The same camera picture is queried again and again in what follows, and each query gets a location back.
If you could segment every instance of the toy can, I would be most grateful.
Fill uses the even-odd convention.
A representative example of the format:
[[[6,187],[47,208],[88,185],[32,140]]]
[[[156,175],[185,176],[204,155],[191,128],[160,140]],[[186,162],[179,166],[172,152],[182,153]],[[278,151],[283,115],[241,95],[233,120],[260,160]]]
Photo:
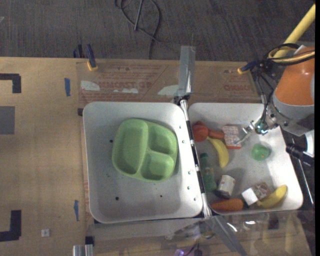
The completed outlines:
[[[222,175],[215,195],[219,198],[230,199],[234,190],[236,180],[229,175]]]

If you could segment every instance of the blue tape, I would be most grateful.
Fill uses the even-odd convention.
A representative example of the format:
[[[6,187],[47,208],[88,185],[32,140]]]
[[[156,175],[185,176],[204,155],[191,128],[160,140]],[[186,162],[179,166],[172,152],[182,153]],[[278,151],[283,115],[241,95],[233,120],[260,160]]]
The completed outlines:
[[[70,96],[71,87],[70,87],[70,79],[69,78],[64,79],[64,88],[65,88],[66,96],[67,97]]]
[[[78,202],[78,200],[74,200],[73,209],[74,209],[76,221],[78,222],[79,221],[79,202]]]

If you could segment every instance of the white tray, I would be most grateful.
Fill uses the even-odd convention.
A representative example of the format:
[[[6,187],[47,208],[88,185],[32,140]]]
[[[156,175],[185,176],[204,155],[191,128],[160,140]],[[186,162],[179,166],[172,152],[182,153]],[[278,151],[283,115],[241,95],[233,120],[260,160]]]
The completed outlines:
[[[210,129],[221,129],[224,125],[237,125],[241,130],[251,121],[260,118],[263,107],[263,104],[257,103],[195,103],[189,107],[188,114],[191,125],[202,121]],[[255,143],[261,143],[271,149],[267,159],[256,161],[251,157],[251,150]],[[265,135],[253,133],[242,143],[241,149],[228,149],[229,163],[223,169],[219,166],[217,153],[210,142],[197,142],[196,149],[198,156],[204,152],[208,154],[217,183],[223,174],[235,178],[236,183],[231,198],[241,198],[243,191],[261,182],[266,182],[272,191],[281,185],[288,187],[283,203],[275,208],[266,210],[252,205],[249,209],[228,214],[290,211],[301,207],[303,194],[290,156],[286,153],[286,144],[279,127]],[[207,193],[207,198],[208,203],[218,199],[213,193]]]
[[[161,183],[119,173],[112,147],[120,124],[141,118],[175,132],[178,159],[173,175]],[[203,202],[185,116],[173,103],[93,102],[83,110],[87,155],[89,208],[101,223],[191,218]]]

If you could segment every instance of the small box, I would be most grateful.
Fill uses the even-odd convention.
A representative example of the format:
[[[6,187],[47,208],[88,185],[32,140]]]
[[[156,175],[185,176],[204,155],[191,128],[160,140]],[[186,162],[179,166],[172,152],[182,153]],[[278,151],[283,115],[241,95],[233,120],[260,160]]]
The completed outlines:
[[[248,206],[271,194],[271,190],[265,182],[252,186],[241,193]]]
[[[241,143],[235,144],[234,141],[239,139],[239,129],[237,126],[226,125],[222,127],[224,133],[224,143],[227,149],[239,150]]]

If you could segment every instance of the gray carpet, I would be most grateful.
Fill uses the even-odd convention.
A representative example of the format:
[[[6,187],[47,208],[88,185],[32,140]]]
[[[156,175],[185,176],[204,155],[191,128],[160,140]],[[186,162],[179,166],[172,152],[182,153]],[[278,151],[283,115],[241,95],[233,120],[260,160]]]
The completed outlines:
[[[136,20],[140,0],[124,0]],[[199,61],[250,61],[283,42],[311,0],[144,0],[134,31],[114,0],[0,0],[0,56],[72,58],[91,44],[97,58],[178,60],[181,45]],[[315,41],[315,24],[300,41]]]

